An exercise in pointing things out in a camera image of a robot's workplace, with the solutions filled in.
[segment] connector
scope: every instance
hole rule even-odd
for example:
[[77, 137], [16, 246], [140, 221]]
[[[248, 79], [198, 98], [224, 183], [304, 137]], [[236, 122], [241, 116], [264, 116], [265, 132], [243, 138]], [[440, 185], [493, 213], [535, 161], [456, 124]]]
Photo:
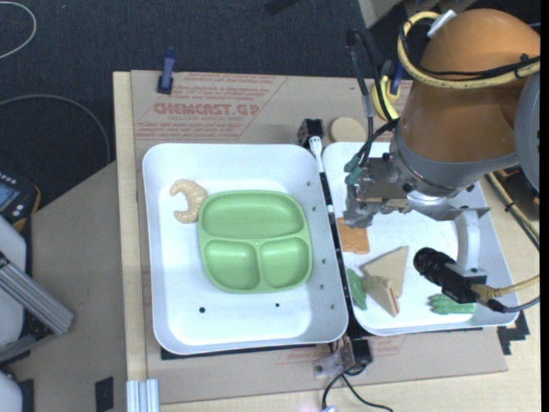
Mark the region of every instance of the connector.
[[486, 306], [493, 312], [508, 312], [509, 309], [502, 304], [499, 300], [490, 299], [486, 302]]
[[478, 300], [490, 300], [504, 295], [500, 288], [492, 288], [485, 284], [473, 284], [471, 290], [478, 295]]
[[367, 367], [374, 361], [368, 339], [352, 338], [351, 347], [353, 348], [355, 365]]
[[393, 77], [391, 78], [390, 90], [389, 93], [395, 97], [398, 97], [400, 94], [402, 78], [404, 77], [404, 67], [400, 61], [395, 63], [395, 71], [393, 72]]
[[162, 64], [162, 75], [158, 79], [156, 91], [162, 94], [172, 94], [173, 86], [173, 68], [175, 67], [175, 50], [168, 47], [164, 53], [164, 62]]
[[443, 293], [460, 304], [476, 302], [479, 296], [473, 286], [486, 284], [486, 274], [479, 270], [463, 274], [455, 270], [455, 260], [429, 247], [419, 249], [413, 267], [428, 281], [442, 287]]
[[318, 136], [322, 139], [325, 136], [324, 122], [322, 119], [303, 119], [298, 130], [298, 145], [309, 148], [309, 139]]
[[355, 154], [353, 158], [343, 167], [343, 171], [345, 173], [350, 173], [354, 168], [359, 165], [359, 162], [360, 156], [358, 154]]
[[433, 35], [437, 33], [438, 29], [440, 29], [443, 25], [445, 25], [448, 21], [450, 21], [452, 18], [455, 18], [456, 16], [457, 14], [452, 9], [448, 9], [446, 12], [444, 12], [444, 14], [440, 15], [431, 24], [431, 28], [427, 33], [427, 37], [432, 38]]
[[337, 351], [320, 360], [313, 361], [315, 379], [332, 379], [354, 367], [351, 343], [343, 343]]
[[360, 165], [356, 166], [350, 173], [345, 177], [346, 185], [354, 185], [359, 181], [360, 174], [364, 171], [364, 168]]

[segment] black cable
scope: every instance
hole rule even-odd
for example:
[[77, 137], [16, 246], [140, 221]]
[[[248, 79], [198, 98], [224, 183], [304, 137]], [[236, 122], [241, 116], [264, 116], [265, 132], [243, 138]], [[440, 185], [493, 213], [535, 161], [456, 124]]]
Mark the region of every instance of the black cable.
[[334, 352], [336, 352], [340, 348], [339, 341], [336, 340], [335, 342], [329, 343], [328, 348], [329, 348], [330, 353], [333, 354]]
[[513, 209], [510, 208], [509, 206], [507, 206], [504, 198], [502, 197], [501, 193], [498, 191], [498, 188], [493, 184], [492, 182], [492, 179], [490, 178], [489, 175], [486, 175], [485, 176], [486, 180], [488, 181], [488, 184], [492, 187], [492, 190], [494, 191], [494, 193], [496, 194], [496, 196], [499, 198], [499, 201], [503, 204], [503, 205], [506, 205], [506, 208], [505, 208], [505, 211], [509, 212], [511, 214], [511, 216], [515, 219], [515, 221], [518, 223], [519, 227], [522, 229], [522, 231], [526, 234], [526, 236], [528, 237], [528, 239], [532, 242], [532, 244], [534, 245], [534, 247], [537, 249], [537, 251], [540, 251], [540, 242], [538, 241], [538, 239], [534, 236], [534, 234], [528, 229], [528, 227], [526, 226], [526, 224], [524, 224], [524, 221], [521, 220], [521, 218], [515, 213], [513, 212]]
[[362, 72], [360, 71], [359, 67], [359, 60], [358, 60], [358, 54], [356, 52], [356, 39], [359, 41], [360, 45], [362, 46], [365, 55], [368, 58], [368, 63], [371, 67], [371, 72], [373, 74], [374, 84], [376, 86], [377, 91], [377, 97], [379, 101], [379, 105], [381, 106], [383, 110], [383, 114], [388, 119], [388, 123], [390, 124], [389, 128], [384, 128], [387, 124], [385, 124], [383, 127], [383, 130], [378, 130], [376, 133], [373, 133], [373, 115], [372, 114], [366, 114], [367, 120], [368, 120], [368, 137], [366, 138], [365, 144], [362, 146], [362, 148], [359, 150], [357, 155], [359, 156], [359, 166], [364, 167], [366, 162], [368, 161], [368, 158], [370, 157], [370, 151], [371, 151], [371, 145], [373, 144], [374, 140], [379, 137], [381, 134], [383, 134], [386, 130], [390, 129], [391, 127], [396, 126], [396, 122], [398, 121], [398, 118], [391, 119], [391, 115], [389, 114], [389, 110], [387, 109], [386, 105], [386, 99], [383, 97], [383, 91], [381, 88], [381, 82], [379, 73], [377, 71], [377, 66], [374, 62], [373, 58], [373, 51], [371, 49], [371, 46], [368, 45], [368, 41], [366, 40], [365, 36], [359, 32], [356, 29], [349, 29], [347, 31], [347, 48], [349, 48], [349, 51], [351, 53], [351, 59], [353, 62], [353, 71], [357, 78], [357, 81], [359, 83], [360, 92], [362, 93], [363, 98], [369, 97], [368, 88], [365, 85], [364, 77], [362, 75]]
[[366, 364], [362, 363], [358, 365], [357, 367], [352, 367], [351, 369], [347, 369], [345, 371], [345, 375], [348, 375], [350, 377], [356, 377], [357, 375], [360, 375], [366, 370]]
[[323, 409], [326, 409], [328, 407], [328, 402], [327, 402], [327, 399], [328, 399], [328, 393], [329, 393], [329, 390], [332, 388], [332, 386], [334, 385], [334, 383], [339, 380], [339, 379], [343, 379], [343, 381], [345, 382], [345, 384], [347, 385], [347, 387], [351, 390], [351, 392], [354, 394], [354, 396], [357, 397], [357, 399], [365, 404], [366, 406], [370, 406], [372, 408], [378, 408], [378, 409], [383, 409], [383, 410], [387, 410], [388, 412], [394, 412], [393, 409], [389, 408], [388, 406], [383, 406], [382, 404], [375, 404], [375, 403], [370, 403], [368, 401], [366, 401], [363, 397], [360, 396], [360, 394], [353, 388], [353, 386], [349, 383], [349, 380], [347, 380], [347, 377], [345, 377], [345, 371], [340, 373], [339, 375], [335, 376], [332, 381], [330, 381], [328, 383], [328, 385], [326, 386], [326, 388], [324, 389], [324, 393], [323, 393], [323, 402], [322, 402], [322, 407]]
[[527, 302], [526, 304], [522, 304], [520, 306], [505, 306], [502, 304], [499, 300], [490, 299], [486, 302], [486, 305], [488, 308], [490, 308], [494, 312], [521, 312], [523, 310], [526, 310], [527, 308], [530, 308], [531, 306], [534, 306], [540, 302], [540, 297], [537, 296]]
[[[421, 25], [430, 26], [432, 24], [432, 22], [433, 22], [433, 20], [431, 20], [431, 19], [423, 19], [423, 20], [417, 21], [415, 26], [421, 26]], [[410, 20], [406, 20], [404, 23], [401, 24], [401, 26], [399, 28], [399, 31], [398, 31], [398, 36], [401, 40], [402, 48], [404, 49], [404, 53], [406, 54], [408, 60], [410, 60], [410, 63], [411, 63], [412, 62], [412, 59], [411, 59], [412, 51], [410, 51], [410, 46], [407, 42], [407, 35], [404, 33], [404, 25], [406, 23], [411, 25], [410, 26], [410, 31], [412, 30], [412, 28], [413, 28], [412, 23], [410, 22]]]

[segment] table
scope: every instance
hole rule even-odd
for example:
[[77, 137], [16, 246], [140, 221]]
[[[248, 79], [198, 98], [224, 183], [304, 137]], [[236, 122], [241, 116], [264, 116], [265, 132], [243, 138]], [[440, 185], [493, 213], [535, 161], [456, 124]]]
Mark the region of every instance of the table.
[[[136, 202], [136, 148], [133, 126], [132, 81], [129, 72], [113, 75], [117, 129], [118, 194], [124, 282], [124, 327], [128, 380], [149, 378], [145, 340], [142, 293], [142, 258], [138, 205]], [[299, 81], [294, 83], [299, 88]], [[302, 99], [298, 111], [314, 104]], [[504, 255], [516, 282], [538, 273], [539, 254], [510, 215], [503, 212], [498, 200], [483, 183], [488, 204], [493, 207], [492, 220]], [[520, 295], [521, 300], [535, 296], [537, 288]], [[526, 311], [530, 336], [513, 342], [512, 355], [506, 358], [508, 371], [451, 379], [427, 379], [399, 383], [361, 386], [358, 392], [374, 403], [387, 404], [394, 410], [540, 410], [540, 308]], [[163, 411], [224, 410], [319, 410], [322, 392], [300, 391], [277, 395], [248, 396], [214, 401], [174, 403]], [[363, 410], [347, 389], [333, 389], [329, 403], [340, 411]]]

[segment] green plastic plate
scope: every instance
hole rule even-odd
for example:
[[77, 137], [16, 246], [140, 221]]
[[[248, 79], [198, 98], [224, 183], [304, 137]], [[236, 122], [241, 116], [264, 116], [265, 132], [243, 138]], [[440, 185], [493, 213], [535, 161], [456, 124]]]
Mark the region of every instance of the green plastic plate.
[[227, 191], [208, 197], [198, 216], [198, 239], [209, 279], [228, 292], [289, 290], [311, 274], [305, 214], [281, 192]]

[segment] white bracket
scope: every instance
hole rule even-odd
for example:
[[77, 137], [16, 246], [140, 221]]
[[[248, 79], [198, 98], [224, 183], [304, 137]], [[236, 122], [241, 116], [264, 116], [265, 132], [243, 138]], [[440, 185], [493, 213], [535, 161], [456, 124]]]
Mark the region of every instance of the white bracket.
[[344, 337], [342, 346], [328, 357], [313, 362], [315, 379], [332, 379], [354, 366], [351, 341]]
[[457, 231], [458, 270], [469, 272], [479, 269], [480, 260], [480, 218], [474, 211], [461, 212], [455, 218]]
[[450, 21], [452, 18], [455, 18], [457, 14], [452, 10], [448, 9], [444, 14], [440, 15], [432, 24], [431, 29], [427, 33], [427, 37], [432, 38], [432, 36], [437, 33], [437, 30], [440, 29], [444, 24]]
[[157, 379], [126, 383], [128, 412], [160, 412], [160, 394]]

